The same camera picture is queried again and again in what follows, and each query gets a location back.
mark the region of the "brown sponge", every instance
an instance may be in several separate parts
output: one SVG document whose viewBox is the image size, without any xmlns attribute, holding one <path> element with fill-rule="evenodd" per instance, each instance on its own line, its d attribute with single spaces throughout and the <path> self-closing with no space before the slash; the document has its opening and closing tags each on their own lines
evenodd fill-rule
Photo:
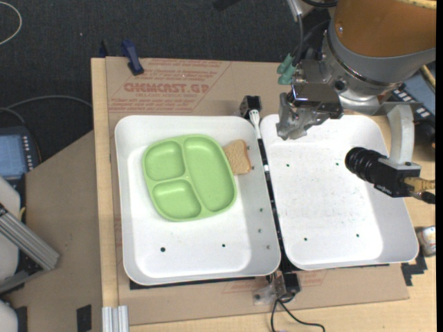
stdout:
<svg viewBox="0 0 443 332">
<path fill-rule="evenodd" d="M 246 143 L 243 140 L 234 140 L 231 144 L 226 145 L 223 150 L 234 175 L 250 172 L 251 162 L 248 157 Z"/>
</svg>

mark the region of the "blue clamp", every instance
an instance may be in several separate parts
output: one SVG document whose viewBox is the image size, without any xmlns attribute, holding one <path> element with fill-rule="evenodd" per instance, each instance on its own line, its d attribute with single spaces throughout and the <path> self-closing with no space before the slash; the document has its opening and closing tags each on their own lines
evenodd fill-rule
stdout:
<svg viewBox="0 0 443 332">
<path fill-rule="evenodd" d="M 128 67 L 129 69 L 131 69 L 132 74 L 134 76 L 143 74 L 145 69 L 143 69 L 143 67 L 140 64 L 140 61 L 138 60 L 138 55 L 134 43 L 132 43 L 132 41 L 130 41 L 129 39 L 125 39 L 123 40 L 121 46 L 122 46 L 123 55 L 129 58 Z"/>
</svg>

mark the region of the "green connector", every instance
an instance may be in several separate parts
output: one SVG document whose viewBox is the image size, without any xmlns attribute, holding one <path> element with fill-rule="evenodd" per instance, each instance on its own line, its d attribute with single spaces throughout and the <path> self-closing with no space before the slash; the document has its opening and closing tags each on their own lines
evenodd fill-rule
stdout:
<svg viewBox="0 0 443 332">
<path fill-rule="evenodd" d="M 292 64 L 288 65 L 284 73 L 278 78 L 278 83 L 280 85 L 290 85 L 292 82 L 292 75 L 295 70 L 295 66 L 293 66 Z"/>
<path fill-rule="evenodd" d="M 291 54 L 289 53 L 285 59 L 283 60 L 283 62 L 278 66 L 277 68 L 277 73 L 278 74 L 283 74 L 286 69 L 288 69 L 288 66 L 291 65 L 293 61 L 293 57 L 291 56 Z"/>
</svg>

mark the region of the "white cable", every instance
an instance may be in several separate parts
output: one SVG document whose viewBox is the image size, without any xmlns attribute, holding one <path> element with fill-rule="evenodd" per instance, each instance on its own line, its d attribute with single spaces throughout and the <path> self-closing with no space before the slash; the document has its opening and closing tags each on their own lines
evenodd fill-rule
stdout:
<svg viewBox="0 0 443 332">
<path fill-rule="evenodd" d="M 17 35 L 18 32 L 20 32 L 21 25 L 23 24 L 23 21 L 21 19 L 20 11 L 18 11 L 18 9 L 16 9 L 10 3 L 6 3 L 4 1 L 0 1 L 0 5 L 5 5 L 5 6 L 8 6 L 9 8 L 12 8 L 14 10 L 14 12 L 17 14 L 17 16 L 19 17 L 19 27 L 17 28 L 17 30 L 11 36 L 6 38 L 4 41 L 0 41 L 0 46 L 1 46 L 2 44 L 5 44 L 6 42 L 10 41 L 12 38 L 14 38 Z"/>
</svg>

